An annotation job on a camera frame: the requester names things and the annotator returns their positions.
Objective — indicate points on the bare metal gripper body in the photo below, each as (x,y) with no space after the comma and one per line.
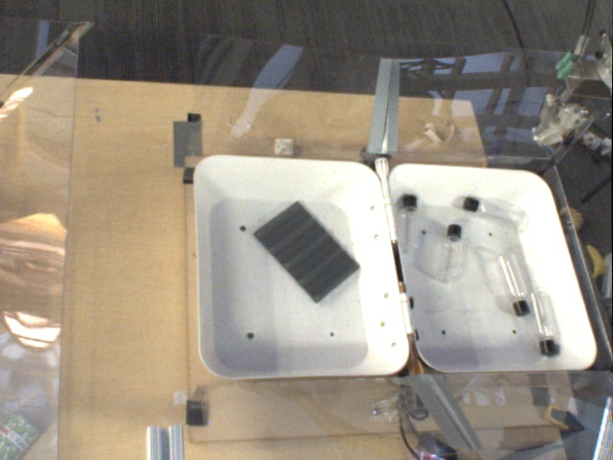
(594,77)

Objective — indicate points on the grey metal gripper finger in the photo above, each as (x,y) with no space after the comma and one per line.
(578,115)
(550,127)

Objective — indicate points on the clear plastic bottle black cap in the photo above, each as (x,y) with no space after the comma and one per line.
(454,232)
(520,307)
(471,203)
(549,347)
(408,202)

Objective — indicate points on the white plastic tray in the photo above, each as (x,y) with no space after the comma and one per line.
(292,348)
(469,338)

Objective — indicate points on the small white cube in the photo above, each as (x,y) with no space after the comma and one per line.
(284,145)

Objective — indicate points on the dark grey ribbed block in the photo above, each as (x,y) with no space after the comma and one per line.
(306,252)

